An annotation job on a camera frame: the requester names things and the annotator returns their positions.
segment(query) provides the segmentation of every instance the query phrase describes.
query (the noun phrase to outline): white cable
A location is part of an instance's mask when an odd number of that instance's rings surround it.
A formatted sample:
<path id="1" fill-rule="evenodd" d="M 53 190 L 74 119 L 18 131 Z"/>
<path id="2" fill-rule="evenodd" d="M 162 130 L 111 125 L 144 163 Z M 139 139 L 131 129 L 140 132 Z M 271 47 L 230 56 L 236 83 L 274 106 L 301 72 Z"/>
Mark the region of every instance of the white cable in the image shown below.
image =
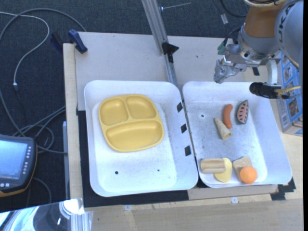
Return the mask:
<path id="1" fill-rule="evenodd" d="M 1 14 L 6 14 L 6 15 L 16 16 L 16 14 L 13 14 L 13 13 L 6 13 L 6 12 L 1 12 L 1 11 L 0 11 L 0 13 L 1 13 Z M 22 17 L 35 18 L 35 19 L 38 19 L 38 20 L 44 22 L 45 25 L 47 26 L 47 31 L 48 31 L 48 32 L 47 32 L 47 35 L 46 35 L 45 39 L 44 39 L 40 44 L 38 44 L 36 47 L 34 47 L 32 50 L 30 50 L 28 53 L 26 53 L 26 54 L 20 59 L 20 61 L 18 62 L 18 65 L 17 65 L 17 67 L 16 67 L 16 69 L 15 69 L 15 73 L 14 73 L 14 79 L 13 79 L 13 86 L 14 86 L 15 90 L 18 90 L 18 85 L 17 85 L 17 83 L 16 83 L 16 75 L 17 75 L 17 70 L 18 70 L 18 68 L 19 68 L 19 66 L 20 66 L 20 64 L 21 64 L 21 62 L 22 62 L 31 52 L 35 51 L 38 47 L 40 47 L 43 43 L 45 43 L 45 41 L 47 40 L 47 38 L 48 38 L 48 36 L 49 36 L 49 33 L 50 33 L 49 25 L 48 25 L 47 22 L 44 21 L 42 18 L 39 18 L 39 17 L 36 17 L 36 16 L 32 16 L 32 15 L 21 15 L 21 16 L 22 16 Z"/>
<path id="2" fill-rule="evenodd" d="M 287 1 L 289 1 L 289 0 L 277 0 L 277 1 L 275 1 L 275 2 L 270 2 L 270 3 L 255 3 L 255 2 L 251 2 L 251 1 L 249 1 L 249 0 L 244 0 L 244 2 L 245 2 L 247 5 L 249 5 L 249 6 L 251 6 L 251 7 L 259 7 L 259 8 L 261 8 L 261 7 L 276 6 L 276 5 L 279 5 L 279 4 L 281 4 L 281 3 L 283 3 L 283 2 L 287 2 Z"/>

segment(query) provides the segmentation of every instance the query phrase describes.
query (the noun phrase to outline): robotic arm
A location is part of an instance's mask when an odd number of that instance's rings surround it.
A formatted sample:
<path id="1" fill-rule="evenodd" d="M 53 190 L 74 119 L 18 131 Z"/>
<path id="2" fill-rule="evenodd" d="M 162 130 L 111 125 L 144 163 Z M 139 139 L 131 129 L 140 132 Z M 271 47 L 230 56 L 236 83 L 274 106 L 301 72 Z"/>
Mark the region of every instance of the robotic arm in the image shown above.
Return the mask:
<path id="1" fill-rule="evenodd" d="M 267 83 L 253 83 L 252 93 L 277 98 L 277 59 L 281 50 L 299 68 L 302 87 L 304 0 L 244 0 L 251 6 L 234 44 L 217 60 L 214 80 L 224 82 L 247 67 L 268 67 Z"/>

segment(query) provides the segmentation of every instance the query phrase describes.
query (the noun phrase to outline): white tray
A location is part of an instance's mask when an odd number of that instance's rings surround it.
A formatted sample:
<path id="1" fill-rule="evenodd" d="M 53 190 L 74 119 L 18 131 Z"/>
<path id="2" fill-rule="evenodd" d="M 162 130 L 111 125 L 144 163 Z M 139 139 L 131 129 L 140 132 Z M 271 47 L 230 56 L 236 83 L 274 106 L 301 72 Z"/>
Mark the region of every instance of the white tray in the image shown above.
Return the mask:
<path id="1" fill-rule="evenodd" d="M 281 141 L 269 99 L 250 93 L 247 82 L 188 82 L 183 87 L 183 97 L 192 133 L 192 141 L 200 179 L 213 188 L 246 185 L 241 183 L 234 170 L 231 180 L 223 183 L 213 174 L 200 169 L 203 158 L 226 157 L 231 161 L 249 156 L 258 178 L 252 185 L 285 184 L 292 171 Z M 246 124 L 235 122 L 237 106 L 248 100 L 249 114 Z M 224 106 L 233 105 L 231 112 L 232 136 L 222 140 L 214 118 L 222 120 Z"/>
<path id="2" fill-rule="evenodd" d="M 117 95 L 141 94 L 152 100 L 162 118 L 165 136 L 152 148 L 119 153 L 111 149 L 102 132 L 98 108 L 100 103 Z M 90 184 L 101 196 L 187 190 L 194 187 L 198 171 L 186 123 L 179 90 L 168 82 L 94 80 L 84 90 Z M 185 154 L 189 146 L 191 154 Z"/>

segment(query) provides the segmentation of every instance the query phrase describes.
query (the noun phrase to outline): cardboard box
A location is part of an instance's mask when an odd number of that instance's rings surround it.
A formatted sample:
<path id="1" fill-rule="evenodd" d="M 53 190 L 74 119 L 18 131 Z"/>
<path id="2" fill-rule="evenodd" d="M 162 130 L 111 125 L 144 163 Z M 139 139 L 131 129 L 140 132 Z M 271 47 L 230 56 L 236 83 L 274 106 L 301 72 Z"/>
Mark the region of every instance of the cardboard box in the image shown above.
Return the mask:
<path id="1" fill-rule="evenodd" d="M 281 53 L 278 65 L 278 84 L 282 89 L 299 86 L 298 69 Z M 277 99 L 283 133 L 303 136 L 303 96 L 301 89 L 290 92 L 291 98 Z"/>

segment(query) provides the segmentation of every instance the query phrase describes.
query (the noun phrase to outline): sausage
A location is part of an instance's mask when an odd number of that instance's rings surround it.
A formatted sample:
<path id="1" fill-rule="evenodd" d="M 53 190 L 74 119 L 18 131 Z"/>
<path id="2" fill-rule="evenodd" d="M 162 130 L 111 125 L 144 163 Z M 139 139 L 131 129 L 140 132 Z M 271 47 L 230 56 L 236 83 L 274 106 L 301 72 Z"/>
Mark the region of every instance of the sausage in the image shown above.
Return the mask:
<path id="1" fill-rule="evenodd" d="M 232 108 L 233 108 L 233 105 L 229 103 L 225 106 L 225 109 L 223 111 L 223 123 L 229 129 L 232 128 L 232 123 L 230 119 L 230 113 L 231 113 Z"/>

